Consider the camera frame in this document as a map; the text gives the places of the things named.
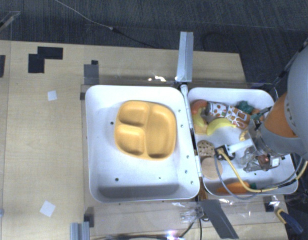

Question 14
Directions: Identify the white can with orange print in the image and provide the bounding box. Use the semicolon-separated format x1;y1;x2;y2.
205;101;229;119

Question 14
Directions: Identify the chocolate chip biscuit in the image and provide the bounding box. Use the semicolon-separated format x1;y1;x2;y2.
196;139;216;158

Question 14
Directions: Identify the orange divided plate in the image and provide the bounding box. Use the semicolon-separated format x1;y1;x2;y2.
114;99;178;163

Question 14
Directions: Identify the yellow banana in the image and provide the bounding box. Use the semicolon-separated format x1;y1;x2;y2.
192;107;208;128
206;118;237;136

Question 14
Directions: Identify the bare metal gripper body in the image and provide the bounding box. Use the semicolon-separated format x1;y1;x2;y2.
248;126;286;172

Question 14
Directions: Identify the orange carrot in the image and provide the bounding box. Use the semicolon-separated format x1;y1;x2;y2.
216;181;257;195

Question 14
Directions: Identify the green broccoli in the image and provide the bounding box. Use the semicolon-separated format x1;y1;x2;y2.
235;100;255;115

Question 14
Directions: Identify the orange red toy fruit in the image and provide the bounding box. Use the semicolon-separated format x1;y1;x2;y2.
190;99;209;115

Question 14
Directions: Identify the orange and white carton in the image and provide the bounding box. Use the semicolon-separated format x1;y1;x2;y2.
225;105;252;130

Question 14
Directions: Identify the white plastic tray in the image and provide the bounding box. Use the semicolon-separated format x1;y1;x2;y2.
84;84;201;204
187;87;299;198

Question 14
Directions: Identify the yellow pizza slice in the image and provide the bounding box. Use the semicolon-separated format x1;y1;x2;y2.
193;123;208;135

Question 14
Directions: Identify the tan round biscuit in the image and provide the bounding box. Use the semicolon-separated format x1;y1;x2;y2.
201;156;223;181

